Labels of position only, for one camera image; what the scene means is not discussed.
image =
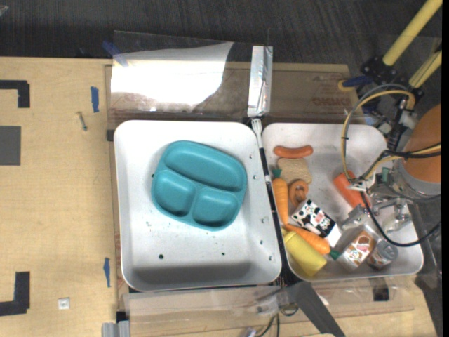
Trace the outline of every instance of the toy bread slice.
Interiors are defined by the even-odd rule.
[[[282,170],[281,177],[288,184],[295,180],[303,180],[311,184],[311,173],[305,159],[279,159],[277,164]]]

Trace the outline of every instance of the orange carrot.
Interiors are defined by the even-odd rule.
[[[299,234],[299,236],[301,236],[303,239],[309,242],[310,245],[322,255],[330,253],[330,246],[327,239],[319,237],[317,234],[314,234],[313,232],[305,230],[304,228],[301,227],[296,227],[289,224],[286,224],[284,227],[287,231],[295,231],[297,234]]]
[[[284,225],[288,223],[288,186],[281,177],[281,170],[273,170],[274,179],[272,181],[274,201],[278,210],[279,218]]]
[[[286,159],[302,159],[314,153],[314,148],[311,145],[306,145],[298,148],[289,148],[284,146],[276,146],[273,150],[274,154]]]
[[[355,178],[355,175],[352,171],[348,171],[348,173],[351,178]],[[351,185],[351,183],[348,181],[344,172],[334,178],[333,182],[339,193],[342,194],[344,199],[348,204],[351,205],[353,209],[355,209],[357,205],[362,205],[362,207],[365,207],[360,192],[347,188],[349,185]]]

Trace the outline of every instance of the toy sausage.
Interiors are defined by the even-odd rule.
[[[284,146],[276,146],[273,149],[276,156],[285,159],[302,159],[314,153],[314,148],[311,145],[306,145],[298,148],[289,148]]]

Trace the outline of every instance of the toy carrot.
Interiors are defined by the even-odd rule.
[[[272,181],[274,201],[278,210],[279,218],[284,225],[288,223],[288,186],[281,177],[281,170],[273,170],[274,179]]]
[[[348,173],[349,176],[351,176],[351,178],[355,178],[355,175],[352,171],[348,171]],[[338,192],[342,194],[344,199],[351,205],[353,209],[355,209],[357,205],[362,205],[362,207],[365,207],[365,203],[363,202],[360,192],[350,190],[348,188],[348,186],[351,185],[351,183],[346,178],[344,172],[342,172],[340,175],[334,178],[333,182]]]
[[[314,234],[313,232],[305,230],[304,228],[296,227],[296,226],[289,225],[289,224],[285,224],[284,228],[287,231],[296,232],[304,240],[309,242],[309,244],[314,249],[316,249],[319,253],[321,253],[322,255],[326,255],[327,253],[330,252],[329,242],[326,239],[324,239],[323,237],[319,237],[317,234]]]

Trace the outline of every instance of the wire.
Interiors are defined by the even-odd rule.
[[[262,337],[265,336],[267,334],[267,332],[271,329],[271,327],[273,326],[273,322],[274,319],[276,318],[276,316],[278,317],[278,324],[279,324],[279,314],[274,315],[268,322],[267,327],[259,334],[256,334],[255,337]]]
[[[439,155],[441,155],[441,143],[424,147],[420,150],[407,152],[384,150],[376,161],[374,161],[374,163],[370,166],[370,168],[362,176],[360,176],[360,179],[368,180],[369,177],[371,177],[376,171],[377,167],[385,162],[394,161],[396,159],[426,159],[428,157],[435,157]]]
[[[412,110],[415,106],[415,96],[409,91],[387,90],[387,91],[380,91],[379,93],[370,95],[369,93],[371,91],[369,91],[368,93],[366,93],[365,95],[362,96],[362,98],[353,107],[353,109],[348,114],[348,116],[346,117],[346,119],[344,120],[344,123],[343,123],[342,136],[341,136],[341,155],[342,155],[343,171],[344,171],[344,174],[346,175],[346,178],[348,179],[348,181],[353,180],[353,178],[351,178],[351,176],[349,175],[347,163],[346,163],[346,149],[347,149],[347,140],[348,140],[347,134],[348,134],[349,124],[350,124],[352,115],[355,113],[355,111],[357,111],[358,108],[362,107],[364,104],[368,103],[369,101],[374,100],[375,98],[378,98],[378,97],[381,97],[384,95],[394,95],[394,94],[408,96],[406,108],[408,108],[409,110]],[[373,173],[373,171],[375,171],[375,168],[377,168],[377,166],[381,163],[383,163],[383,162],[381,162],[381,160],[376,161],[375,167],[371,166],[369,173]],[[365,173],[363,175],[365,176],[365,178],[369,177],[369,174],[367,174],[367,173]]]
[[[420,237],[419,239],[417,239],[416,241],[413,242],[408,242],[407,244],[403,244],[400,242],[396,242],[393,241],[392,239],[390,239],[387,234],[385,233],[385,231],[382,229],[381,225],[379,224],[379,222],[377,221],[377,219],[374,217],[374,213],[373,211],[371,211],[370,205],[368,204],[368,201],[366,200],[365,194],[364,193],[360,193],[360,195],[362,196],[362,200],[363,203],[366,206],[366,210],[368,212],[368,215],[371,217],[371,220],[373,220],[375,226],[377,227],[377,229],[379,230],[380,234],[390,243],[393,244],[394,246],[397,247],[411,247],[411,246],[415,246],[417,244],[421,244],[423,241],[425,241],[426,239],[428,239],[430,236],[434,235],[436,233],[437,230],[440,229],[441,227],[441,220],[432,227],[432,229],[423,237]]]
[[[276,315],[276,337],[281,335],[281,323],[279,321],[279,313]]]
[[[404,85],[400,85],[400,84],[383,84],[383,85],[379,85],[376,87],[373,87],[371,90],[365,92],[359,100],[363,100],[364,98],[366,98],[367,96],[371,95],[372,93],[376,92],[377,90],[384,90],[386,88],[400,88],[401,90],[407,91],[408,89],[404,86]]]
[[[292,317],[292,316],[293,316],[299,309],[300,309],[299,306],[296,305],[296,308],[294,308],[292,312],[286,312],[286,311],[288,311],[288,308],[283,308],[283,309],[280,310],[280,311],[281,311],[281,313],[282,313],[284,316],[286,316],[286,317]]]

